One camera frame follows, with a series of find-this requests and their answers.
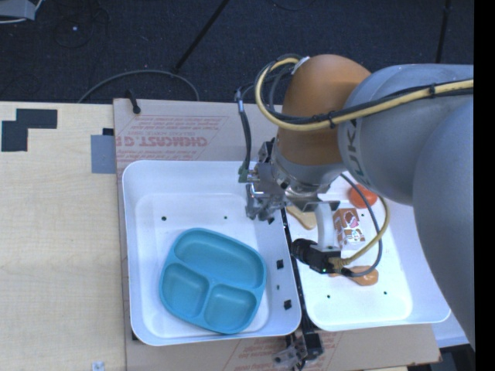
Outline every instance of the blue divided plate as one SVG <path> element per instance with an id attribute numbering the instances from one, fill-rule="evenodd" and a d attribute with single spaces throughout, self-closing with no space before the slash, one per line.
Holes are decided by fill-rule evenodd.
<path id="1" fill-rule="evenodd" d="M 203 228 L 182 232 L 172 245 L 159 282 L 165 308 L 211 331 L 235 334 L 256 316 L 266 264 L 253 247 Z"/>

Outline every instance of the cardboard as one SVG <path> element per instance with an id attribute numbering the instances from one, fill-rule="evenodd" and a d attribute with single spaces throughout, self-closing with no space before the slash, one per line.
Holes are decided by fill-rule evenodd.
<path id="1" fill-rule="evenodd" d="M 145 345 L 132 338 L 121 194 L 121 175 L 125 167 L 139 159 L 242 161 L 246 153 L 241 119 L 234 103 L 138 100 L 138 105 L 141 113 L 134 114 L 130 100 L 114 100 L 128 370 L 275 370 L 272 356 L 285 348 L 285 337 L 231 339 L 163 347 Z M 245 104 L 244 109 L 251 124 L 251 160 L 256 160 L 261 143 L 273 138 L 277 128 L 262 116 L 256 105 Z M 319 334 L 324 353 L 313 362 L 307 362 L 304 370 L 346 371 L 439 361 L 439 349 L 430 325 Z"/>

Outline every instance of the wooden surface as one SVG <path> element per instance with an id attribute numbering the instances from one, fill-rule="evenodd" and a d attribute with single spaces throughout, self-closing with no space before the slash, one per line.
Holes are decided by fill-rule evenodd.
<path id="1" fill-rule="evenodd" d="M 28 151 L 0 152 L 0 370 L 89 371 L 100 361 L 124 371 L 117 180 L 92 173 L 90 158 L 90 136 L 114 126 L 113 108 L 0 102 L 0 121 L 17 108 L 57 109 L 58 123 L 29 129 Z M 426 325 L 392 331 L 432 340 Z M 201 364 L 186 349 L 162 369 Z"/>

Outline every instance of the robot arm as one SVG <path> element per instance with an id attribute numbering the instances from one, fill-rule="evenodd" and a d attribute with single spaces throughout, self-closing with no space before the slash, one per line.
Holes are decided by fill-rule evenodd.
<path id="1" fill-rule="evenodd" d="M 261 96 L 265 76 L 293 64 L 282 112 Z M 314 209 L 348 171 L 369 190 L 413 207 L 426 260 L 471 346 L 474 335 L 473 66 L 415 64 L 370 73 L 341 56 L 289 56 L 255 87 L 278 125 L 247 184 L 247 215 Z"/>

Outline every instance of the small box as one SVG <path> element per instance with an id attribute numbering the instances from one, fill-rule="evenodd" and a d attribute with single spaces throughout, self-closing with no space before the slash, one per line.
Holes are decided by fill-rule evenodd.
<path id="1" fill-rule="evenodd" d="M 358 249 L 366 239 L 359 225 L 359 214 L 356 208 L 342 208 L 333 214 L 337 241 L 340 249 Z"/>

